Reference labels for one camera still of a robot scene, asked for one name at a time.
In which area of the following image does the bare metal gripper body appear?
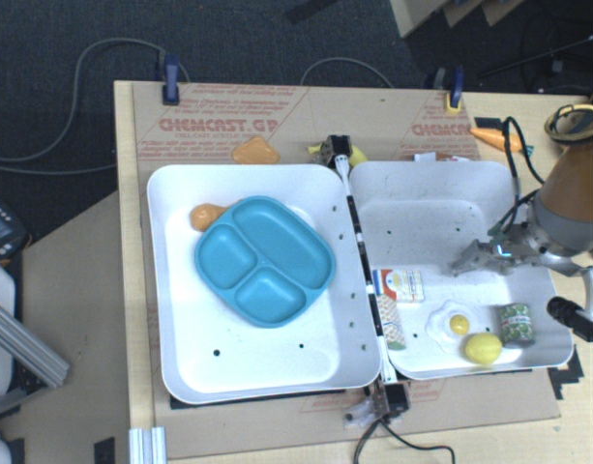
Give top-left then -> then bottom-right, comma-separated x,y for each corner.
489,223 -> 593,277

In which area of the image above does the green patterned can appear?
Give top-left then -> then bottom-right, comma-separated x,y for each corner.
498,303 -> 537,348

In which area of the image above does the white plastic tray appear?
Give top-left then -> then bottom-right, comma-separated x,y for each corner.
347,159 -> 577,382
146,162 -> 384,406

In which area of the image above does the white fried egg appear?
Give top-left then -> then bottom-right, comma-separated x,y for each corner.
424,299 -> 477,356

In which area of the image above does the red and white carton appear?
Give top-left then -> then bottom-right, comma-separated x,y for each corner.
371,268 -> 427,305

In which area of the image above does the yellow lemon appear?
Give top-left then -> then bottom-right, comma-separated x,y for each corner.
463,332 -> 504,366

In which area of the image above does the orange carrot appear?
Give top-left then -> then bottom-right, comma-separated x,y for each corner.
468,127 -> 524,154

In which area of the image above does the thin black and white rod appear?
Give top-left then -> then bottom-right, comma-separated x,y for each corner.
335,154 -> 398,383

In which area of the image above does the yellow banana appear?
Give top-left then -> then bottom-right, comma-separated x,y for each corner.
307,142 -> 371,168

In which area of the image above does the blue divided plate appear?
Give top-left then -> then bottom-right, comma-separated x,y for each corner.
193,195 -> 338,330

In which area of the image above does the brown cardboard board red print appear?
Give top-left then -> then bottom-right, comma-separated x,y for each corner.
131,81 -> 564,459

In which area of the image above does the orange flat toy slice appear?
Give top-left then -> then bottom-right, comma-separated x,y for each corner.
230,135 -> 282,165

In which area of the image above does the orange rounded toy food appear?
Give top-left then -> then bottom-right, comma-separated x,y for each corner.
189,202 -> 230,234

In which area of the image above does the black cylinder on white bracket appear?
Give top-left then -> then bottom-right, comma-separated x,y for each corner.
546,265 -> 593,343

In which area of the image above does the black block with thin wires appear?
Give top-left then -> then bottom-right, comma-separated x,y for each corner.
323,133 -> 353,164
371,381 -> 412,423

